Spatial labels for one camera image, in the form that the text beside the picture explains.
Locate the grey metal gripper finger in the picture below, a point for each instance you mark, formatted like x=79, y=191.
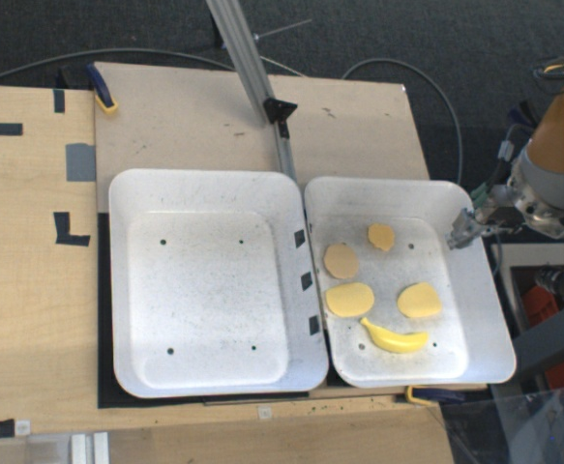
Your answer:
x=457, y=238
x=466, y=216

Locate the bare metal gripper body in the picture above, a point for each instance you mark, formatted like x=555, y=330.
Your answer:
x=509, y=211

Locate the white plastic tray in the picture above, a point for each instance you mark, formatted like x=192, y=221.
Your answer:
x=204, y=298
x=460, y=307

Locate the pale yellow oval biscuit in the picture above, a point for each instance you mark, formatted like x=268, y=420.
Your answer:
x=419, y=300
x=349, y=300

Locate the small yellow biscuit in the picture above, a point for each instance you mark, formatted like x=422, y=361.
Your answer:
x=381, y=236

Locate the brown round biscuit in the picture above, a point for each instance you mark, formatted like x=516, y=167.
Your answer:
x=340, y=261

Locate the yellow banana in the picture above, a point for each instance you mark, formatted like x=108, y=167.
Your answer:
x=397, y=342

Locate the black cylinder on white bracket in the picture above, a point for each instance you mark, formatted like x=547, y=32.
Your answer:
x=551, y=281

